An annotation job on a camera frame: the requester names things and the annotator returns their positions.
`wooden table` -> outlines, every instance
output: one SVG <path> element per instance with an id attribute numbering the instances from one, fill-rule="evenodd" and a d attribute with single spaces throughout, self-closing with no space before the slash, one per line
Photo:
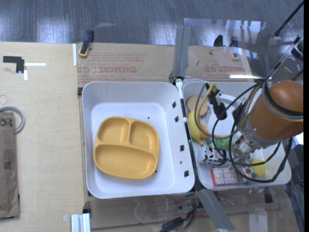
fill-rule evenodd
<path id="1" fill-rule="evenodd" d="M 67 218 L 81 214 L 85 204 L 73 45 L 1 42 L 0 51 L 3 56 L 19 56 L 25 62 L 46 63 L 46 66 L 28 67 L 25 81 L 23 75 L 16 74 L 15 64 L 0 62 L 0 95 L 7 97 L 6 105 L 18 107 L 26 121 L 16 135 L 20 215 L 0 221 L 0 231 L 69 232 Z M 289 198 L 284 202 L 287 204 L 284 210 L 257 213 L 255 218 L 266 214 L 269 229 L 284 227 L 286 231 L 298 231 Z M 252 228 L 252 215 L 234 214 L 230 218 L 238 231 L 247 231 Z M 197 219 L 193 224 L 194 228 L 217 231 L 209 218 Z M 152 232 L 156 228 L 136 225 L 102 230 Z"/>

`metal ring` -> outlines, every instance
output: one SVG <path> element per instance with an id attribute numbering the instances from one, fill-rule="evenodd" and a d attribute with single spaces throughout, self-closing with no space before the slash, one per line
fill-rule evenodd
<path id="1" fill-rule="evenodd" d="M 17 127 L 17 129 L 14 131 L 15 134 L 19 133 L 23 129 L 24 125 L 25 125 L 25 117 L 24 117 L 23 113 L 15 106 L 3 106 L 3 107 L 0 107 L 0 112 L 4 112 L 4 111 L 16 112 L 21 117 L 21 123 Z"/>
<path id="2" fill-rule="evenodd" d="M 5 102 L 1 102 L 1 97 L 5 97 Z M 0 95 L 0 104 L 5 105 L 8 102 L 8 97 L 6 95 Z"/>

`brown paper bag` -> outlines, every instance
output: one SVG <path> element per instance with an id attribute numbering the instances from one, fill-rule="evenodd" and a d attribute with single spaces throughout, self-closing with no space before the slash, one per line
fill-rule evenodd
<path id="1" fill-rule="evenodd" d="M 0 113 L 0 218 L 19 213 L 14 114 Z"/>

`yellow plate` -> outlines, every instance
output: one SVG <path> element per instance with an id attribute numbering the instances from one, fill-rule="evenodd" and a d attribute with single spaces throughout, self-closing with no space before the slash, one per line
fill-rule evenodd
<path id="1" fill-rule="evenodd" d="M 112 176 L 145 179 L 157 166 L 159 137 L 142 120 L 113 116 L 101 122 L 93 151 L 95 165 Z"/>

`red box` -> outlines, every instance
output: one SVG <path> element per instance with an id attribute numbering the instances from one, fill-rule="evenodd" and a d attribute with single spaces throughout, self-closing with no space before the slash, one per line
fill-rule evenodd
<path id="1" fill-rule="evenodd" d="M 211 178 L 214 186 L 238 183 L 235 169 L 230 168 L 212 168 Z"/>

